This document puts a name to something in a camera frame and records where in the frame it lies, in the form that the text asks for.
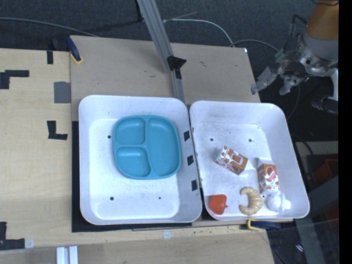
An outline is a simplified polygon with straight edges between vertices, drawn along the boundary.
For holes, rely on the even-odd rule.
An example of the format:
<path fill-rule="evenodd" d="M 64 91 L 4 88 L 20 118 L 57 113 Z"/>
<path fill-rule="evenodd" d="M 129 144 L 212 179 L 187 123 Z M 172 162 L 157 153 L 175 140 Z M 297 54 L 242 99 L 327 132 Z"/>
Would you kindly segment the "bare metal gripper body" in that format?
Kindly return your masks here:
<path fill-rule="evenodd" d="M 279 64 L 277 73 L 298 77 L 325 77 L 332 75 L 331 71 L 337 66 L 337 60 L 325 60 L 309 52 L 287 52 Z"/>

